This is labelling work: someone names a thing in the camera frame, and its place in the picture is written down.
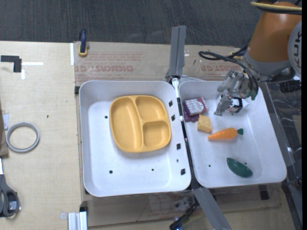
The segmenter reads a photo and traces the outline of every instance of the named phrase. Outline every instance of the black scissors handle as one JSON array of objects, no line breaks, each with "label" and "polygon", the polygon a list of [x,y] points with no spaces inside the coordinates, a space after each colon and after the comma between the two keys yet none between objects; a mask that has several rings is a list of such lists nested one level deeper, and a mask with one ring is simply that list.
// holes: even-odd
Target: black scissors handle
[{"label": "black scissors handle", "polygon": [[[16,202],[16,209],[10,209],[10,202]],[[0,174],[0,214],[6,217],[13,216],[19,208],[19,198],[15,191],[9,188],[5,182],[4,174]]]}]

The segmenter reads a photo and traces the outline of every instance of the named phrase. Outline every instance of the gray ring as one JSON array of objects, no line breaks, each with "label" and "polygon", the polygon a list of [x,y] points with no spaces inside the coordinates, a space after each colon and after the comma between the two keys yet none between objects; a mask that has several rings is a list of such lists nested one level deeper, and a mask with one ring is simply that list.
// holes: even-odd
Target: gray ring
[{"label": "gray ring", "polygon": [[[10,135],[11,133],[19,128],[19,127],[29,127],[31,128],[32,130],[34,130],[34,132],[36,133],[36,140],[35,142],[28,148],[25,148],[25,149],[19,149],[19,148],[16,148],[14,147],[11,143],[10,143]],[[12,125],[9,129],[8,129],[8,132],[6,134],[6,142],[8,143],[8,146],[9,148],[14,151],[14,152],[18,152],[18,153],[25,153],[25,152],[29,152],[31,150],[33,150],[37,145],[38,145],[38,142],[39,142],[39,132],[38,132],[38,129],[31,123],[27,123],[27,122],[21,122],[21,123],[17,123],[17,124],[14,124]]]}]

